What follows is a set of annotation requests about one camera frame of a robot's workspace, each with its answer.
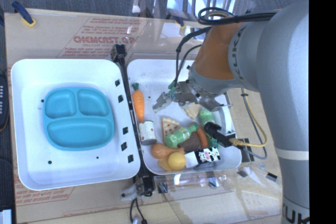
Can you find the brown cardboard board red print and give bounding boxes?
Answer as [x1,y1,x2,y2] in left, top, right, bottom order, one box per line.
[4,7,284,224]

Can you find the orange carrot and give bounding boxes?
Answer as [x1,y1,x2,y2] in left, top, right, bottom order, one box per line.
[131,82,146,123]

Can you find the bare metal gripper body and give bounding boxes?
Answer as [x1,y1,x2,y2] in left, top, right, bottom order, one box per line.
[173,80,205,108]

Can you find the yellow lemon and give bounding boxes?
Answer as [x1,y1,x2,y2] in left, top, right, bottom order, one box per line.
[167,152,187,172]

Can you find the black and white carton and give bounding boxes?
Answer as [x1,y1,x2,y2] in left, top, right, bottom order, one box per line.
[184,147,222,169]

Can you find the white plastic tray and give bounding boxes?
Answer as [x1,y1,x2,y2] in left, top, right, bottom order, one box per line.
[10,58,141,191]
[126,59,243,176]

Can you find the green broccoli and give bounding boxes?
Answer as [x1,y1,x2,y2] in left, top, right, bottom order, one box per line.
[206,132,220,150]

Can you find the black block with thin wires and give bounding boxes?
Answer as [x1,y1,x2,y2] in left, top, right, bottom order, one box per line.
[134,174,154,196]
[112,44,128,61]

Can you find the orange sausage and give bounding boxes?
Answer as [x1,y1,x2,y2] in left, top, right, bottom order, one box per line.
[194,125,209,149]

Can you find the pizza slice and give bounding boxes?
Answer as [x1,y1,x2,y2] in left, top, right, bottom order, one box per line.
[161,116,182,144]

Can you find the black cylinder on white bracket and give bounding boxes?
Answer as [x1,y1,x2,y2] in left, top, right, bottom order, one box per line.
[203,102,237,149]

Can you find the brown steak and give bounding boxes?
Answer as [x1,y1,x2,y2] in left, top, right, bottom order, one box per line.
[177,132,202,153]

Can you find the thin black rod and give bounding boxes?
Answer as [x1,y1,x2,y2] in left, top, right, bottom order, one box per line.
[118,56,145,179]

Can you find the beige bread slice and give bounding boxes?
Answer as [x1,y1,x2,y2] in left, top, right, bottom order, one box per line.
[183,102,203,120]

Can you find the small white can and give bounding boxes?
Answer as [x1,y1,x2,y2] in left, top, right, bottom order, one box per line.
[138,120,158,146]

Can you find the blue divided plate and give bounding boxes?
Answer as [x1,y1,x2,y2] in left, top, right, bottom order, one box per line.
[42,87,116,151]

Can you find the orange chicken drumstick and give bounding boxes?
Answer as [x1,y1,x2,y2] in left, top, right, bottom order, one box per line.
[150,142,186,159]

